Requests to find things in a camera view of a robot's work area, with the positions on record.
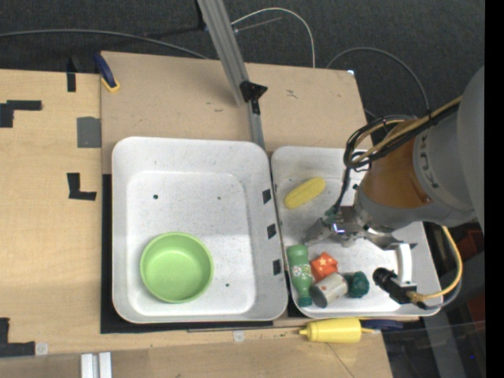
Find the black connector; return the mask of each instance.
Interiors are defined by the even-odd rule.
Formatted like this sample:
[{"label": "black connector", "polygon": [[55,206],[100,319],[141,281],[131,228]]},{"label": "black connector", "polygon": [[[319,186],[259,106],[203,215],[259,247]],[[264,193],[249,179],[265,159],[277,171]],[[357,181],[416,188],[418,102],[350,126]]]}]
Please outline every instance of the black connector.
[{"label": "black connector", "polygon": [[407,293],[417,289],[416,284],[399,281],[398,276],[386,268],[378,268],[375,270],[372,274],[372,279],[378,287],[386,291],[391,298],[399,304],[411,303],[411,298]]}]

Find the wooden table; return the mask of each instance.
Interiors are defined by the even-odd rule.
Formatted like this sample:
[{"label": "wooden table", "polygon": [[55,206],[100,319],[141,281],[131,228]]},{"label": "wooden table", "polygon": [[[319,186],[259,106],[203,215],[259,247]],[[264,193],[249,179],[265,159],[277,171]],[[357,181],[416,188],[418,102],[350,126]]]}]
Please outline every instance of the wooden table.
[{"label": "wooden table", "polygon": [[[43,103],[41,111],[15,111],[13,127],[0,128],[0,317],[10,318],[9,341],[46,343],[49,354],[68,354],[53,360],[70,369],[72,354],[113,351],[114,370],[131,373],[121,376],[134,376],[134,367],[146,363],[156,376],[166,352],[177,354],[178,373],[196,376],[210,360],[216,376],[236,362],[248,363],[250,376],[255,367],[303,371],[302,360],[312,372],[319,365],[321,376],[391,376],[380,334],[354,345],[309,343],[298,335],[306,321],[280,318],[272,328],[246,330],[242,343],[225,330],[100,334],[102,174],[109,172],[113,144],[127,135],[249,139],[246,114],[236,109],[218,61],[103,56],[120,81],[116,94],[94,74],[77,73],[76,91],[68,92],[64,73],[0,71],[0,103]],[[254,64],[247,70],[269,87],[261,98],[268,152],[285,145],[341,147],[365,123],[347,72]],[[167,113],[170,121],[159,124]],[[102,148],[78,147],[83,117],[102,120]],[[69,199],[69,172],[80,174],[82,191],[97,192],[94,201]],[[2,361],[0,372],[40,369],[39,358],[30,360]]]}]

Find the green bottle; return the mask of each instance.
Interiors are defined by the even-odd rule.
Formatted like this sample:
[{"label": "green bottle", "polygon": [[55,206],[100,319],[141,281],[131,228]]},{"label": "green bottle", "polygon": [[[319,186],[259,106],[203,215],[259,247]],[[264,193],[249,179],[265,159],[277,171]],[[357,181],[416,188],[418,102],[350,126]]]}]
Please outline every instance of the green bottle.
[{"label": "green bottle", "polygon": [[309,296],[309,287],[313,282],[312,269],[308,260],[308,248],[298,244],[287,248],[287,260],[291,272],[291,284],[298,292],[298,305],[311,306],[312,298]]}]

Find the gray tape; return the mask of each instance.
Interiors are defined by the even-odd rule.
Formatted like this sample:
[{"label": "gray tape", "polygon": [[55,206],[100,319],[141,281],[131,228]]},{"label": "gray tape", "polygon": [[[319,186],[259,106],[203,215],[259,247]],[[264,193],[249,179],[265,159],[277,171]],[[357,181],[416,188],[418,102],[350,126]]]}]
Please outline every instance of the gray tape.
[{"label": "gray tape", "polygon": [[77,147],[100,148],[102,146],[102,122],[95,117],[77,118]]}]

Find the table surface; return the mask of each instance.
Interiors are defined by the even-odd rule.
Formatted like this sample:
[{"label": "table surface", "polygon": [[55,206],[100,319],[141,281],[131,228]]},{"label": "table surface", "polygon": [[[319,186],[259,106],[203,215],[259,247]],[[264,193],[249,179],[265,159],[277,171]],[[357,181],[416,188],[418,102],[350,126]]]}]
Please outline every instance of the table surface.
[{"label": "table surface", "polygon": [[[9,341],[47,343],[50,354],[232,343],[229,330],[100,334],[102,174],[109,171],[113,144],[128,135],[249,139],[246,114],[236,109],[218,61],[112,52],[104,57],[120,77],[116,94],[95,74],[77,73],[76,91],[68,92],[65,73],[0,70],[0,102],[43,103],[41,111],[15,111],[13,127],[0,128],[0,317],[10,318]],[[357,84],[347,72],[246,66],[252,81],[269,87],[260,101],[269,153],[286,145],[341,147],[365,123]],[[156,82],[141,95],[146,84],[138,76],[145,80],[147,69]],[[168,87],[160,90],[163,83]],[[139,102],[149,116],[143,117],[148,111],[139,110]],[[153,126],[162,111],[176,119],[171,128]],[[78,147],[82,117],[102,119],[102,149]],[[68,172],[80,174],[82,191],[97,192],[94,201],[69,199]],[[272,328],[246,330],[245,338],[267,346],[289,339],[308,351],[320,343],[298,335],[305,322],[280,318]],[[331,346],[360,349],[362,358],[370,352],[383,367],[380,376],[391,376],[381,335]],[[359,360],[351,365],[359,370]]]}]

